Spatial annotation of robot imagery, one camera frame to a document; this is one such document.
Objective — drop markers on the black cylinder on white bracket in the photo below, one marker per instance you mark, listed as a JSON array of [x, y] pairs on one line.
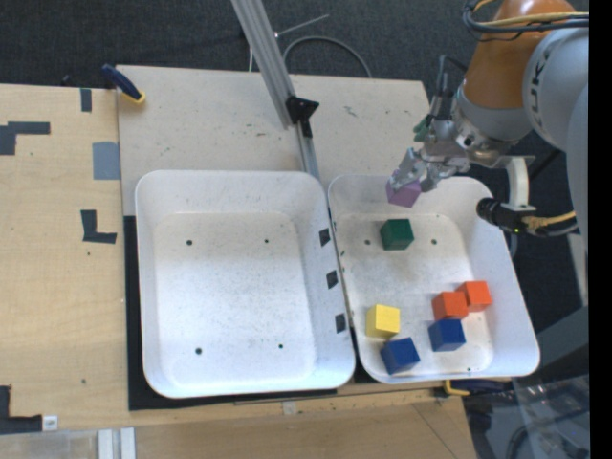
[[497, 214]]

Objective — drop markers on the orange cube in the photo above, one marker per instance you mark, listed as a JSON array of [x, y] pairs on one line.
[[449, 305], [479, 294]]

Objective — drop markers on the yellow cube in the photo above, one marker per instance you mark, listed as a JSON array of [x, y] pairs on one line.
[[382, 321]]

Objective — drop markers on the purple cube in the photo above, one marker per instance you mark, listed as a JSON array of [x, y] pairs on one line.
[[405, 195]]

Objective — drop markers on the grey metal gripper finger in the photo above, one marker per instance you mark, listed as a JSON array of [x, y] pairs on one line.
[[409, 164], [436, 172]]

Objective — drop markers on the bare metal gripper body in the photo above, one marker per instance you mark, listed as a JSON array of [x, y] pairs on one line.
[[459, 144]]

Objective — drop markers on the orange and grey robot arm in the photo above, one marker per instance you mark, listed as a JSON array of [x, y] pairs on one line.
[[507, 65]]

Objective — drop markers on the blue cube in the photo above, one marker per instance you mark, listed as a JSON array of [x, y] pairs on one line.
[[446, 335], [399, 356]]

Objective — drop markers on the green cube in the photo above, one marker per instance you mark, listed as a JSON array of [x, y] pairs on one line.
[[397, 234]]

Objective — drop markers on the white plastic tray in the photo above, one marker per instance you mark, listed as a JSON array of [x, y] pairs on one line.
[[234, 294], [411, 275]]

